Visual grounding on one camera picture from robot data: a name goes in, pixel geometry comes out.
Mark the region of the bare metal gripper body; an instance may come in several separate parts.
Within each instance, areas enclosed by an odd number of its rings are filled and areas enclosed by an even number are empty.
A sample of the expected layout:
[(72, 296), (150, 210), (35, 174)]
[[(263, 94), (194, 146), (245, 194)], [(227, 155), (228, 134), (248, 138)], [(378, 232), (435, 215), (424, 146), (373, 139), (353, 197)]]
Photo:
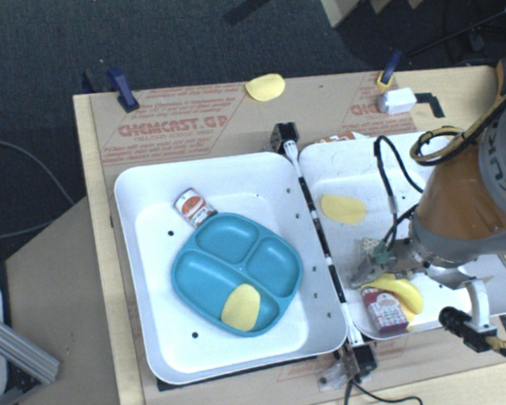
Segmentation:
[(415, 239), (396, 240), (390, 248), (380, 243), (372, 251), (372, 260), (379, 274), (396, 274), (410, 278), (433, 264), (433, 253)]

